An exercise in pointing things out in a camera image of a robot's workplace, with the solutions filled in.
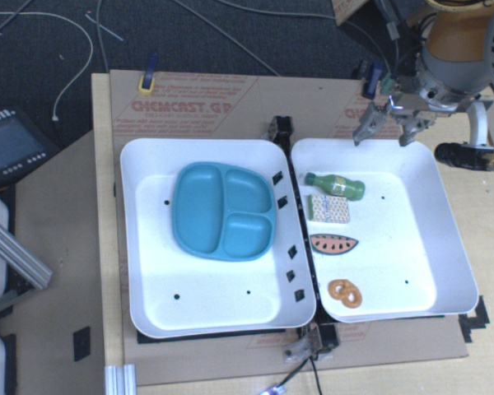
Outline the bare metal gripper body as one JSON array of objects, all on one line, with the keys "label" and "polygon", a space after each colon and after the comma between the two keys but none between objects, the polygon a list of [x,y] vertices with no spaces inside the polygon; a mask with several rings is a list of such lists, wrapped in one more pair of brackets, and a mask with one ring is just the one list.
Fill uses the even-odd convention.
[{"label": "bare metal gripper body", "polygon": [[422,69],[414,76],[400,76],[389,93],[389,114],[407,122],[417,114],[452,114],[473,98],[472,92],[446,85],[432,72]]}]

